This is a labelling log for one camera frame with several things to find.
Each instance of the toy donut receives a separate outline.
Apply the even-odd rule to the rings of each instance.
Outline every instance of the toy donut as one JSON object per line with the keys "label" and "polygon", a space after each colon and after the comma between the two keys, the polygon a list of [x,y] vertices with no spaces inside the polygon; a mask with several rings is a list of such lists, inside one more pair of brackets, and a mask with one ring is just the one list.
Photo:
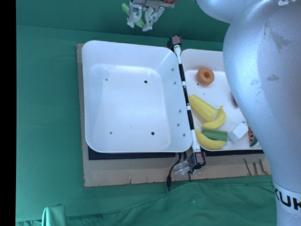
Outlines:
{"label": "toy donut", "polygon": [[197,79],[202,85],[209,85],[214,80],[214,73],[206,67],[200,68],[197,73]]}

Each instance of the black cable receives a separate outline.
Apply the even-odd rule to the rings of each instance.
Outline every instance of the black cable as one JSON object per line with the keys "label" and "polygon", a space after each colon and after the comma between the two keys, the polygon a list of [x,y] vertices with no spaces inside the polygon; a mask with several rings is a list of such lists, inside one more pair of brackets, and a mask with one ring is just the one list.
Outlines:
{"label": "black cable", "polygon": [[167,176],[166,186],[167,186],[167,188],[168,188],[168,191],[170,191],[170,186],[171,186],[171,171],[172,171],[172,169],[174,168],[174,166],[180,162],[181,157],[182,157],[182,153],[179,153],[179,159],[178,159],[178,161],[171,167],[171,169],[170,169],[170,171],[169,171],[169,174],[168,174],[168,176]]}

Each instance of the green cloth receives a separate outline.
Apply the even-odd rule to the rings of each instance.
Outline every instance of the green cloth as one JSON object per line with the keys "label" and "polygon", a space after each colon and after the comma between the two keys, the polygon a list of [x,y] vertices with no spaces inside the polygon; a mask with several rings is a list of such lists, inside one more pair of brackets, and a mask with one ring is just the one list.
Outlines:
{"label": "green cloth", "polygon": [[16,226],[275,226],[276,203],[272,183],[192,182],[122,210],[66,217],[64,206],[57,205],[45,215]]}

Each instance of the yellow banana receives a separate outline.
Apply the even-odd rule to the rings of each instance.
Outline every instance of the yellow banana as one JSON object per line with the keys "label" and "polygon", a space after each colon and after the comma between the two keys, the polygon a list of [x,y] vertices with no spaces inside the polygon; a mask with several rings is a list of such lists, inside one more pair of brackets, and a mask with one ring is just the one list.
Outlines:
{"label": "yellow banana", "polygon": [[220,106],[220,111],[218,112],[216,118],[213,121],[208,121],[203,124],[203,128],[216,130],[225,122],[226,113],[223,110],[223,106]]}
{"label": "yellow banana", "polygon": [[203,133],[199,132],[196,129],[195,132],[196,132],[198,142],[201,144],[202,147],[206,149],[218,150],[221,149],[226,144],[225,141],[209,139]]}
{"label": "yellow banana", "polygon": [[217,109],[196,95],[188,96],[191,107],[206,121],[211,121]]}

